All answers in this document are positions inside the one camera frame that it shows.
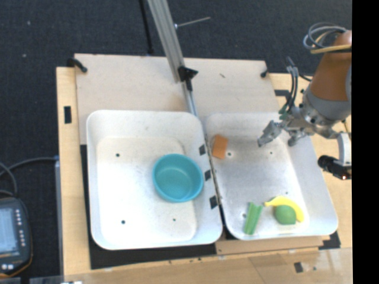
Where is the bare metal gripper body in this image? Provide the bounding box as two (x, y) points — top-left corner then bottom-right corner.
(279, 105), (339, 140)

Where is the white plastic tray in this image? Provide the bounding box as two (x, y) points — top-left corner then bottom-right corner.
(85, 109), (223, 251)
(204, 111), (339, 241)

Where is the orange biscuit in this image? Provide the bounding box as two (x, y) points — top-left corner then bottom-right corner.
(211, 134), (229, 160)

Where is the thin black and white rod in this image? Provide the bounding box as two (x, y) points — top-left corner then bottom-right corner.
(204, 134), (223, 208)

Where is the yellow banana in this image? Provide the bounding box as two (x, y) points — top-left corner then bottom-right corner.
(264, 196), (306, 223)

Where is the green lime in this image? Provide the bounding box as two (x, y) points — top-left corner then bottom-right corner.
(274, 205), (297, 225)

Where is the green celery stick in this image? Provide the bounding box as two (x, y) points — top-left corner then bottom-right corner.
(243, 202), (264, 235)

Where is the blue bowl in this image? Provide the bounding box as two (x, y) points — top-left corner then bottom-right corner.
(152, 153), (204, 204)

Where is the pale wooden board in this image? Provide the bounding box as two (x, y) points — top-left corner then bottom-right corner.
(73, 53), (332, 256)

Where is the black cylinder on white bracket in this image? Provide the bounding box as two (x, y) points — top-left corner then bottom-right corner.
(317, 132), (352, 180)

